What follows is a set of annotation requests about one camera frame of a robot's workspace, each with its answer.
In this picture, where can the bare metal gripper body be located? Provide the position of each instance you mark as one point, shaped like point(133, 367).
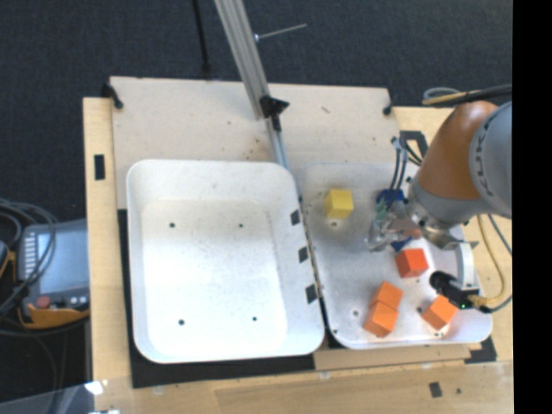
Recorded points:
point(399, 227)

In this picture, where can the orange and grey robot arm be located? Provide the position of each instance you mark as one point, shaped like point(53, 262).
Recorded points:
point(457, 162)

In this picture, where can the orange cube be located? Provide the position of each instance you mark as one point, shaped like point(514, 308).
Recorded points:
point(439, 313)
point(387, 293)
point(412, 262)
point(380, 320)

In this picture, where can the white plastic tray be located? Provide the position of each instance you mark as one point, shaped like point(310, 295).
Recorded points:
point(215, 265)
point(349, 265)

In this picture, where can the yellow cube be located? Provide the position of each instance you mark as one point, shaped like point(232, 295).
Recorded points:
point(339, 203)

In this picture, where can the pale flat board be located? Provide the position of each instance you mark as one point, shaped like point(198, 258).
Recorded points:
point(172, 119)

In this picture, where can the black cylinder on white bracket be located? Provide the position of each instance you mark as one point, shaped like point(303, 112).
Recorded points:
point(453, 289)

